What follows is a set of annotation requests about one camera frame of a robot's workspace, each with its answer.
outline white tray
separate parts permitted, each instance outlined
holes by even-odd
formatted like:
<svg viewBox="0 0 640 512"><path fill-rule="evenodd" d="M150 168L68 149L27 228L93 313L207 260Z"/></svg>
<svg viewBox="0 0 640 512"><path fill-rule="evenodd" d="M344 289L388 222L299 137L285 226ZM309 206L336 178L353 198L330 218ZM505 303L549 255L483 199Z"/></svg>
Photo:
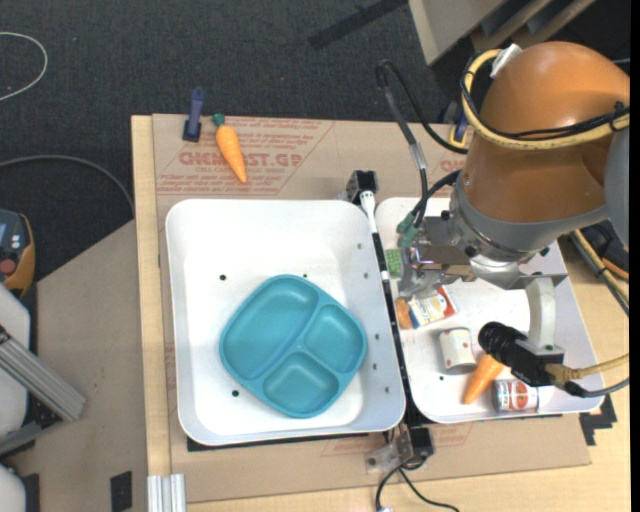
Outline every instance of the white tray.
<svg viewBox="0 0 640 512"><path fill-rule="evenodd" d="M397 247L395 232L398 223L406 216L417 198L392 198L383 201L376 210L376 221L385 250ZM449 207L448 199L429 200L428 215L439 216ZM557 243L543 258L534 257L523 272L565 273L566 267ZM392 280L394 295L397 280ZM459 311L455 315L435 321L415 330L401 330L400 336L411 395L422 414L438 423L457 423L472 420L514 418L570 412L586 412L600 406L602 397L579 398L552 386L538 388L540 405L537 411L497 413L491 403L489 392L485 392L474 403L465 405L462 398L470 374L450 375L445 373L444 362L438 342L439 334L447 329L466 327L471 331L472 350L476 360L483 353L478 344L478 333L482 326L497 321L526 333L529 329L529 305L523 290L504 291L481 279L465 283L461 280L448 285L447 290ZM589 335L584 327L569 278L556 288L557 319L556 345L566 351L564 363L572 368L582 368L597 363ZM499 378L513 378L504 369ZM604 387L601 374L589 375L580 381L586 389Z"/></svg>
<svg viewBox="0 0 640 512"><path fill-rule="evenodd" d="M178 413L189 437L214 446L398 424L404 391L369 224L359 208L345 201L188 199L169 212L166 236ZM291 418L265 405L231 377L218 352L234 311L279 274L309 279L367 333L360 370L313 418Z"/></svg>

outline cardboard sheet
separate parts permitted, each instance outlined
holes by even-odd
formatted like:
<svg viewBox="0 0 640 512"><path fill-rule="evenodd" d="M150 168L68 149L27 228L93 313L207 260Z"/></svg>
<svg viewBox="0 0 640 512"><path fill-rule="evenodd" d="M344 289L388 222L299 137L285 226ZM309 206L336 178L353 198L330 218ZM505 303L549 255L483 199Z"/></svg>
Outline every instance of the cardboard sheet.
<svg viewBox="0 0 640 512"><path fill-rule="evenodd" d="M420 179L399 128L392 123L228 117L246 152L249 181L240 184L203 118L200 142L181 139L182 115L153 116L165 356L173 472L187 478L190 503L375 485L365 456L380 434L307 442L189 451L177 416L173 325L164 222L187 197L342 199L355 170L374 170L378 202L419 195ZM418 125L434 182L464 158L443 149ZM436 126L446 136L448 127ZM440 191L447 196L448 190ZM436 454L417 480L585 465L589 453L577 415L431 425Z"/></svg>
<svg viewBox="0 0 640 512"><path fill-rule="evenodd" d="M146 509L135 237L130 222L37 283L38 356L87 399L9 460L39 475L42 512L111 510L110 481L129 472L132 510Z"/></svg>

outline black carpet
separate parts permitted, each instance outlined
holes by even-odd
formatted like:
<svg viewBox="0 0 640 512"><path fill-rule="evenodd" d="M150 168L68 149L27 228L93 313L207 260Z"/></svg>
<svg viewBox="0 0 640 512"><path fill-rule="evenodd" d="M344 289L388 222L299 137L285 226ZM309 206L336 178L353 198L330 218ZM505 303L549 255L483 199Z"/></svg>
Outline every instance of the black carpet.
<svg viewBox="0 0 640 512"><path fill-rule="evenodd" d="M601 0L555 38L628 57L630 9L630 0ZM473 52L463 39L427 67L406 0L0 0L0 32L28 34L49 55L35 87L0 101L0 162L86 159L130 194L130 116L186 113L196 86L207 93L205 114L389 121L374 77L388 58L435 120L457 99ZM35 45L0 36L0 97L41 65ZM112 182L59 161L0 168L0 208L29 218L36 279L132 218Z"/></svg>

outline toy carrot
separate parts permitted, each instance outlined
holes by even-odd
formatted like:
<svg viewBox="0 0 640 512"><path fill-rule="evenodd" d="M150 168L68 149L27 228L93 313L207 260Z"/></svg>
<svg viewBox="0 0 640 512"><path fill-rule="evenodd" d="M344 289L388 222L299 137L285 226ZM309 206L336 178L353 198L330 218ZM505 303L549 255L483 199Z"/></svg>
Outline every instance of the toy carrot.
<svg viewBox="0 0 640 512"><path fill-rule="evenodd" d="M241 183L247 182L247 171L244 166L244 158L240 149L240 140L235 128L225 124L224 114L213 116L213 122L218 127L216 130L216 142L222 156L236 173Z"/></svg>
<svg viewBox="0 0 640 512"><path fill-rule="evenodd" d="M503 368L504 365L501 362L496 361L489 354L484 354L480 358L478 367L471 376L471 381L467 388L467 394L464 397L464 403L470 404L478 398L482 392L487 389L489 384L496 379Z"/></svg>

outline blue plate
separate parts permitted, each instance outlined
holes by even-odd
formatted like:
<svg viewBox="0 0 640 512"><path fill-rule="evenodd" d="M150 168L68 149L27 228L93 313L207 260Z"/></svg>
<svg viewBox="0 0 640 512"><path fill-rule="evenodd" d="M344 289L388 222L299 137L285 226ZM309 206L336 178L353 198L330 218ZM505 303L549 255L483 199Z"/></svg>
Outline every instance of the blue plate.
<svg viewBox="0 0 640 512"><path fill-rule="evenodd" d="M333 297L294 275L272 277L222 331L227 371L264 403L295 418L327 410L360 368L364 329Z"/></svg>

